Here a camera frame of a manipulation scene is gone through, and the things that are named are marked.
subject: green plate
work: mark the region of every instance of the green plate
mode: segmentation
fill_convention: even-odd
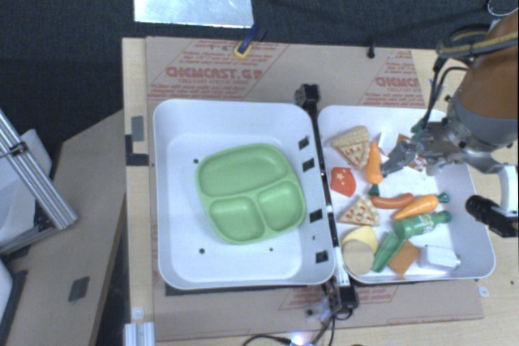
[[[305,216],[295,172],[270,144],[233,147],[206,157],[196,170],[196,185],[213,228],[234,244],[288,232]]]

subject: carrot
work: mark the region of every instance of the carrot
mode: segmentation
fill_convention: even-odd
[[[372,185],[378,185],[384,179],[382,172],[380,172],[381,161],[379,146],[373,141],[371,142],[370,156],[367,159],[366,165],[366,179]]]
[[[426,194],[420,198],[415,199],[406,207],[403,207],[392,217],[394,220],[403,220],[404,218],[409,218],[410,216],[433,212],[440,201],[448,202],[448,197],[445,193],[439,196],[436,196],[435,194]]]
[[[371,202],[374,207],[379,207],[380,209],[397,209],[399,207],[406,207],[410,203],[414,201],[413,194],[406,193],[401,194],[395,198],[383,198],[382,196],[371,196]]]

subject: hot dog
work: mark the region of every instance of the hot dog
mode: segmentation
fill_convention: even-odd
[[[401,194],[395,198],[383,198],[382,196],[371,196],[373,206],[380,209],[397,209],[399,207],[406,207],[414,201],[414,196],[411,193]]]

